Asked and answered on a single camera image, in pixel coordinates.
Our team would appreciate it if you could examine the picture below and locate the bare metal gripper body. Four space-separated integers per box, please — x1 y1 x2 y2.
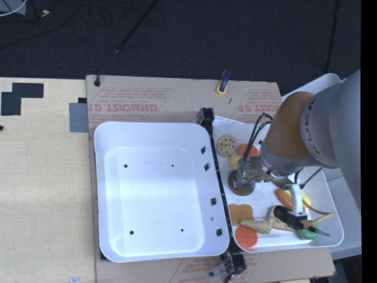
235 156 295 188

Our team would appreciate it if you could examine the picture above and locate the brown toy doughnut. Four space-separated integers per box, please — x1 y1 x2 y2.
227 169 256 197

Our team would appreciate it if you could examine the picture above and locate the thin black rod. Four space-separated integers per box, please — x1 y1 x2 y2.
206 119 238 258

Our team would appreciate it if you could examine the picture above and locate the small yellow toy food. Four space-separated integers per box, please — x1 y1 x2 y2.
227 154 243 171

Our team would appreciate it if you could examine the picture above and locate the white plastic tray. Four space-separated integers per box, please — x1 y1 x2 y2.
94 121 231 264
212 115 345 254

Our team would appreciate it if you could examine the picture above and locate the orange round toy slice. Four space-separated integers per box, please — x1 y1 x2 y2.
237 143 260 159

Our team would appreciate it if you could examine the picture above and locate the brown toy bread slice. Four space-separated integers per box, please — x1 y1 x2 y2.
228 203 255 226

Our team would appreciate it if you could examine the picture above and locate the beige chocolate chip biscuit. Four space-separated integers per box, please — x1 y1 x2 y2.
217 134 238 158

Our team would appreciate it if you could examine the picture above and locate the cream toy food piece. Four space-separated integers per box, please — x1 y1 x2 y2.
266 205 296 233

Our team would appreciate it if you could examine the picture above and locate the beige toy ice cream cone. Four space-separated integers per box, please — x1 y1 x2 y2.
239 218 273 235

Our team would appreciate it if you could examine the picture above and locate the orange round toy disc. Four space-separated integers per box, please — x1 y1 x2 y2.
235 225 259 249

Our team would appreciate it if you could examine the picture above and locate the green round toy food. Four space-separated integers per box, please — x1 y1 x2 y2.
296 222 320 241

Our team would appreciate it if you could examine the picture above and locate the brown cardboard board red print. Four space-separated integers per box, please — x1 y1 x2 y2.
85 74 337 283

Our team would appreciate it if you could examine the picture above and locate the black cylinder on white bracket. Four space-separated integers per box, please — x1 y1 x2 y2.
273 183 310 231

